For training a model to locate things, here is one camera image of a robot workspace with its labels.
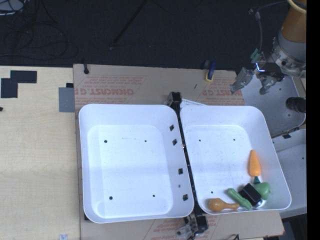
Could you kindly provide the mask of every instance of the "black floor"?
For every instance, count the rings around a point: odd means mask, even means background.
[[[252,68],[260,45],[258,7],[285,0],[20,0],[0,10],[0,65],[72,67],[88,64],[201,69]],[[287,15],[283,2],[260,10],[262,48],[269,53]]]

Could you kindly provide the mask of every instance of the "hole in tray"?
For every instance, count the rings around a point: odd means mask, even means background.
[[[283,137],[284,139],[289,139],[289,138],[291,138],[290,134],[284,134],[284,135],[282,135],[282,137]]]

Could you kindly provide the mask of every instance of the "white tray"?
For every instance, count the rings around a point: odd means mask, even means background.
[[[83,207],[95,223],[188,216],[194,199],[177,115],[166,105],[79,112]]]
[[[208,214],[249,212],[244,207],[214,212],[208,201],[221,198],[235,203],[226,193],[253,183],[248,173],[250,151],[255,150],[261,182],[270,184],[266,201],[250,212],[282,210],[291,194],[262,112],[253,106],[189,105],[180,112],[185,143],[199,206]]]

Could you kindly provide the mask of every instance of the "black tape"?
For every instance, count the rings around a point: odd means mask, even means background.
[[[1,79],[1,98],[18,98],[18,84],[36,84],[37,71],[11,70],[10,78]]]

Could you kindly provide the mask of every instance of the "light wood surface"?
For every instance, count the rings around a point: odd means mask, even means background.
[[[37,71],[19,83],[18,98],[0,98],[0,239],[80,239],[75,113],[59,112],[59,87],[72,68],[0,67]]]

